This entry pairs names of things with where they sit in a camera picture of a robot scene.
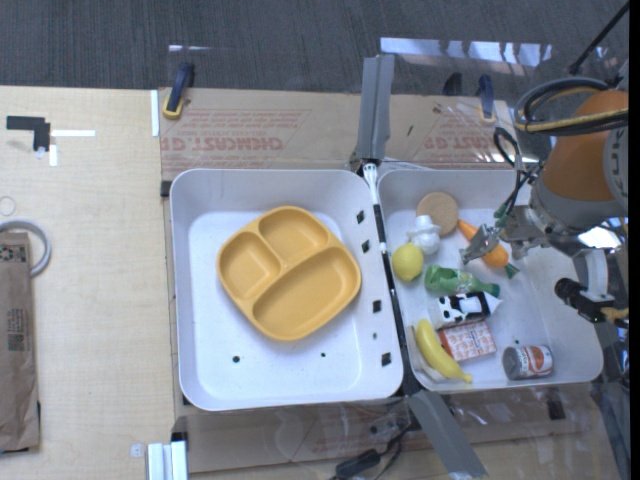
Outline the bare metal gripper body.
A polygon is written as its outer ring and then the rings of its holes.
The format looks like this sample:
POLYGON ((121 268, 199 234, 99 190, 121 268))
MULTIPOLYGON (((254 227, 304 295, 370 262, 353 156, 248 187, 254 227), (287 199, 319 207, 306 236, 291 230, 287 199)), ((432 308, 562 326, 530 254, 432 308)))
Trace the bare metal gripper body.
POLYGON ((553 248, 568 257, 576 255, 576 235, 546 210, 526 205, 515 206, 509 214, 500 238, 511 246, 514 259, 524 258, 531 249, 553 248))

